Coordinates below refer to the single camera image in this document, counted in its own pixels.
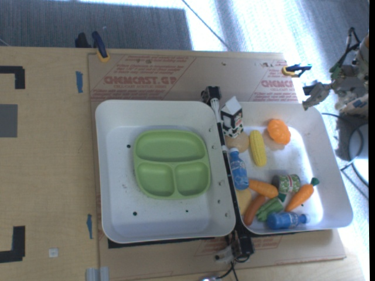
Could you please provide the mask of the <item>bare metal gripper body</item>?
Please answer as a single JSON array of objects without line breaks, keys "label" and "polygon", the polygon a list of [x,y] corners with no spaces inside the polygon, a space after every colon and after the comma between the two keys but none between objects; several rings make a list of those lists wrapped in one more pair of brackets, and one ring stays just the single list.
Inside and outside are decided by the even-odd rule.
[{"label": "bare metal gripper body", "polygon": [[330,69],[331,89],[342,98],[355,99],[367,93],[367,73],[355,65],[335,65]]}]

